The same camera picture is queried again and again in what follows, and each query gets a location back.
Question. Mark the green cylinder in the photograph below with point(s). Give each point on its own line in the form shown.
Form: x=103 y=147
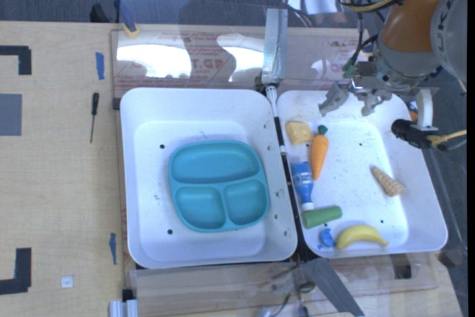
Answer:
x=321 y=217

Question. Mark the black screwdriver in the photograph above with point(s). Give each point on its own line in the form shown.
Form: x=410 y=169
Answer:
x=95 y=104

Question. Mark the orange carrot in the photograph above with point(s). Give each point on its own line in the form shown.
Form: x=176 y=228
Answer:
x=319 y=152

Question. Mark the black cylinder on white bracket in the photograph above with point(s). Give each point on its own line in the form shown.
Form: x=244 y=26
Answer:
x=408 y=131

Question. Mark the blue divided plate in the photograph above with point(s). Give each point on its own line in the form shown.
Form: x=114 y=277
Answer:
x=215 y=163

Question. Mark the blue and white bottle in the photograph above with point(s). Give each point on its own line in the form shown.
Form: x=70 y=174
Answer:
x=302 y=180

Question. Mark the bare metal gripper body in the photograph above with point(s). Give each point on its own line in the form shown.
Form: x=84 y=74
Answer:
x=367 y=79

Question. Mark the small white square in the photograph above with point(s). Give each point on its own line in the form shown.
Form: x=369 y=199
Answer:
x=67 y=281

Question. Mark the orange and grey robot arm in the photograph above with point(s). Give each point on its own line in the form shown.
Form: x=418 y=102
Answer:
x=408 y=22

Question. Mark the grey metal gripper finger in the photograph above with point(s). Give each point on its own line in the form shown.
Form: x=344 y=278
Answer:
x=373 y=103
x=333 y=99

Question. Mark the yellow cheese wedge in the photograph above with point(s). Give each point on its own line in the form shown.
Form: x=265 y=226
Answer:
x=298 y=133

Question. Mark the white plastic tray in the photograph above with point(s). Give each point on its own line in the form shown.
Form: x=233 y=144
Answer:
x=352 y=167
x=148 y=174

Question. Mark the small blue toy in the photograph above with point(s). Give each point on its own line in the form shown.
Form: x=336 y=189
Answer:
x=327 y=238

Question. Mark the yellow banana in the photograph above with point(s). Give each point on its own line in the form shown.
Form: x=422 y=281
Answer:
x=358 y=235

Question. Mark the beige waffle cone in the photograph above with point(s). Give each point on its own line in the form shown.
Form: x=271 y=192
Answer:
x=387 y=182

